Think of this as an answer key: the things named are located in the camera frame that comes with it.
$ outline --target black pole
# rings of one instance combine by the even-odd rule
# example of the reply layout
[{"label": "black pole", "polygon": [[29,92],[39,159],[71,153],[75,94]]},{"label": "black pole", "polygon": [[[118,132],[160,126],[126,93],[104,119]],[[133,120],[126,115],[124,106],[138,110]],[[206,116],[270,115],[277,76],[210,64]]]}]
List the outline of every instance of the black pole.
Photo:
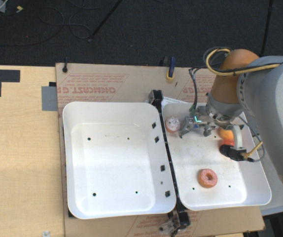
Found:
[{"label": "black pole", "polygon": [[270,0],[269,7],[268,7],[268,16],[266,18],[264,39],[263,39],[263,43],[262,43],[262,49],[261,49],[260,57],[262,57],[264,55],[264,49],[265,49],[266,40],[267,40],[267,37],[268,37],[269,23],[270,23],[270,19],[271,19],[271,12],[272,12],[272,10],[273,10],[273,0]]},{"label": "black pole", "polygon": [[113,14],[113,12],[116,10],[116,8],[121,4],[123,0],[118,0],[117,3],[114,5],[114,7],[110,10],[110,12],[106,15],[106,17],[104,18],[104,20],[102,20],[102,22],[98,25],[98,27],[96,28],[96,30],[94,30],[93,34],[92,34],[92,38],[94,38],[94,36],[97,34],[97,32],[100,30],[100,28],[105,24],[105,22],[108,20],[108,18]]}]

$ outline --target frosted donut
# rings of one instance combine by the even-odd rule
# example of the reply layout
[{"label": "frosted donut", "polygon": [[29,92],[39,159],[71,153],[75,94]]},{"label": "frosted donut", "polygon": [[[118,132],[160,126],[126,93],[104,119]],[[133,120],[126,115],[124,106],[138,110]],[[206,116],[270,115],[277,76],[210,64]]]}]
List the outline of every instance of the frosted donut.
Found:
[{"label": "frosted donut", "polygon": [[204,168],[198,175],[198,181],[204,188],[211,188],[217,184],[218,178],[214,171],[209,168]]},{"label": "frosted donut", "polygon": [[174,116],[167,118],[165,125],[166,125],[166,130],[169,133],[174,133],[180,129],[180,121],[178,120],[178,118]]}]

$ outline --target white tray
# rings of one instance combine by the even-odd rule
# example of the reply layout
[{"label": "white tray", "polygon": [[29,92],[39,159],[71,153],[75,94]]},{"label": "white tray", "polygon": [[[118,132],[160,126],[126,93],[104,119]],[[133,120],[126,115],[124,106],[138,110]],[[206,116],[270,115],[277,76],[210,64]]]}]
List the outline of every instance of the white tray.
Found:
[{"label": "white tray", "polygon": [[[170,116],[182,121],[189,115],[192,104],[172,103],[163,108],[164,120]],[[243,123],[239,118],[234,124]],[[271,200],[261,162],[234,161],[219,152],[221,138],[216,130],[208,137],[203,129],[185,134],[167,133],[167,140],[176,174],[177,187],[183,205],[191,210],[206,210],[247,205],[264,205]],[[243,145],[247,152],[254,148],[249,128],[242,129]],[[259,158],[257,152],[252,158]],[[203,188],[197,181],[200,169],[210,168],[218,176],[213,188]]]},{"label": "white tray", "polygon": [[75,217],[173,210],[176,195],[154,106],[72,102],[63,121],[68,207]]}]

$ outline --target black carpet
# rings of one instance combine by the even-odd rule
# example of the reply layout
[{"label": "black carpet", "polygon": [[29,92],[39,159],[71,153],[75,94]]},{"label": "black carpet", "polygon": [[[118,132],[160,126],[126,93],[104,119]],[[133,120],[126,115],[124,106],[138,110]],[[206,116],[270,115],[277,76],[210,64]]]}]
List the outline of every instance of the black carpet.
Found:
[{"label": "black carpet", "polygon": [[214,46],[283,55],[283,0],[9,0],[0,12],[0,65],[56,62],[203,65]]}]

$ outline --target robotic arm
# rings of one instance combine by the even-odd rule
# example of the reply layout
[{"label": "robotic arm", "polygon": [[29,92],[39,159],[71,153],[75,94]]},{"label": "robotic arm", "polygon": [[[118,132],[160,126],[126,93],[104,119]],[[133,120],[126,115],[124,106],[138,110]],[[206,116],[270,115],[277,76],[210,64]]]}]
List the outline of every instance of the robotic arm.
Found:
[{"label": "robotic arm", "polygon": [[[219,69],[211,60],[225,54]],[[204,128],[204,136],[221,127],[232,130],[235,145],[221,148],[221,153],[233,160],[256,161],[249,156],[263,146],[271,157],[277,173],[283,175],[283,56],[259,57],[245,49],[215,48],[206,52],[206,67],[216,74],[205,106],[189,110],[179,130],[179,136],[193,127]],[[195,72],[190,75],[195,84]],[[242,112],[250,114],[257,125],[261,142],[247,153],[243,147],[241,125],[232,124]]]}]

